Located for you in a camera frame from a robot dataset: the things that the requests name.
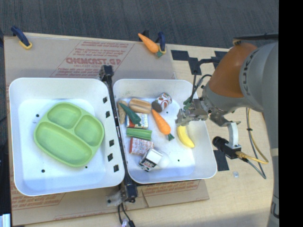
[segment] toy carrot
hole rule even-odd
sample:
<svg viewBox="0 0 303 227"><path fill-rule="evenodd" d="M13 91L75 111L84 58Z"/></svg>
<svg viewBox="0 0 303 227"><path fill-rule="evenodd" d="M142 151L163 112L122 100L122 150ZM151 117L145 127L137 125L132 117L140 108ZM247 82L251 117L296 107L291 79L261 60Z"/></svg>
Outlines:
<svg viewBox="0 0 303 227"><path fill-rule="evenodd" d="M157 53L159 50L159 46L152 41L150 38L138 33L139 38L143 41L146 45L147 49L149 49L152 53Z"/></svg>
<svg viewBox="0 0 303 227"><path fill-rule="evenodd" d="M151 113L153 115L153 118L155 119L158 129L160 130L161 133L168 135L169 140L174 139L175 137L170 133L170 126L169 124L165 121L165 119L162 118L162 116L154 109L151 110Z"/></svg>

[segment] cucumber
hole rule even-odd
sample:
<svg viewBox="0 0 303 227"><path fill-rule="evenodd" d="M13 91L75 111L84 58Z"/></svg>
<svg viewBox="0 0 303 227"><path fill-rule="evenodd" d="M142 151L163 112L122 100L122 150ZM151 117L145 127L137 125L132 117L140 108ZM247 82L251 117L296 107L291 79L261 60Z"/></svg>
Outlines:
<svg viewBox="0 0 303 227"><path fill-rule="evenodd" d="M140 122L141 122L140 116L137 115L132 109L130 109L129 107L125 106L124 104L122 104L122 103L119 103L119 104L124 109L125 113L131 119L131 121L134 124L138 124L139 126L141 126L141 124L140 124Z"/></svg>
<svg viewBox="0 0 303 227"><path fill-rule="evenodd" d="M126 135L149 141L152 139L152 131L146 129L127 128Z"/></svg>

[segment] food box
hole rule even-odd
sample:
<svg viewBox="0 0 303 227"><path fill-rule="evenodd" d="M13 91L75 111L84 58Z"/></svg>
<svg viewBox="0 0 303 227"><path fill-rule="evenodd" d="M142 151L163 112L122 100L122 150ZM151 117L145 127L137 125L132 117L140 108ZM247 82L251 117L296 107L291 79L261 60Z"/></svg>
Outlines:
<svg viewBox="0 0 303 227"><path fill-rule="evenodd" d="M117 186L125 176L122 154L126 158L128 173L136 183L213 177L217 165L205 122L191 122L187 126L188 135L196 145L194 148L185 147L178 139L175 119L191 91L192 84L174 79L121 79L113 85L115 102L129 102L136 97L151 103L163 92L169 93L172 98L172 103L161 115L171 126L171 133L175 137L173 140L168 141L158 130L151 114L148 115L148 129L152 130L155 149L165 155L169 163L146 172L139 167L142 156L129 152L131 137L126 135L125 123L119 125L123 141L123 150L120 149L108 88L103 82L98 79L67 78L14 80L9 87L9 105L17 189L24 195L38 196ZM33 135L36 126L43 115L58 103L73 104L93 115L104 126L102 143L87 164L69 166L51 157L35 143Z"/></svg>

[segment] can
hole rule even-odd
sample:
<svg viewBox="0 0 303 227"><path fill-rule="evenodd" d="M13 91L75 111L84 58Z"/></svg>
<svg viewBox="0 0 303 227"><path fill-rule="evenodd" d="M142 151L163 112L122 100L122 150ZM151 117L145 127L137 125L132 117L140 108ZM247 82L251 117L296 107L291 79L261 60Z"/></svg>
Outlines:
<svg viewBox="0 0 303 227"><path fill-rule="evenodd" d="M156 100L151 103L151 107L158 113L162 112L169 104L171 104L172 99L169 94L162 93Z"/></svg>

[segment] yellow banana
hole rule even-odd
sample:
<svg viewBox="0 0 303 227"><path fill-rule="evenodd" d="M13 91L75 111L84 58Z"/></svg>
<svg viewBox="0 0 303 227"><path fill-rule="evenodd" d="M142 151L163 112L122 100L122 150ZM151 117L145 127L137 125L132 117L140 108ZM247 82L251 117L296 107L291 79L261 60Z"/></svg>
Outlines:
<svg viewBox="0 0 303 227"><path fill-rule="evenodd" d="M187 135L187 131L186 131L186 126L178 126L177 127L177 132L178 132L178 136L180 141L187 147L193 148L195 147L195 144L193 143L193 141L190 139L190 137L188 137Z"/></svg>

